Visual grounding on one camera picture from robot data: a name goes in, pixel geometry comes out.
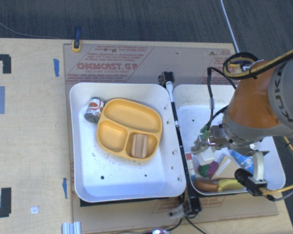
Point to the purple and green grapes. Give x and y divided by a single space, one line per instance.
208 170

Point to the yellow banana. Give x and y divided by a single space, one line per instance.
229 184

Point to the brown cardboard board, red print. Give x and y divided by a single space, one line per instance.
136 62

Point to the black cylinder on white bracket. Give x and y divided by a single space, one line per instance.
251 181

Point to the orange and white can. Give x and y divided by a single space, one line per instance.
94 110

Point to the red and white carton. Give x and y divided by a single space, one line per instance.
190 164

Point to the thin black and white rod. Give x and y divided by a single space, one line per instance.
177 123

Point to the cream white cube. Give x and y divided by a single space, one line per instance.
205 157

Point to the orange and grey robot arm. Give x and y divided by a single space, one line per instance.
254 106

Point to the tan triangular wedge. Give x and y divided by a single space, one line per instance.
225 168

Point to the orange brown sausage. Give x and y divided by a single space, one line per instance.
205 186

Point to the white plastic tray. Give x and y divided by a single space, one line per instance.
127 179
195 101

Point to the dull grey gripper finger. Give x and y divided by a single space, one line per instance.
197 145
210 145

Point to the blue packet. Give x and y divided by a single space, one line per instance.
244 162

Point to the yellow divided plate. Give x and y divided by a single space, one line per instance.
127 113

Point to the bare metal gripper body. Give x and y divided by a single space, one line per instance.
221 135

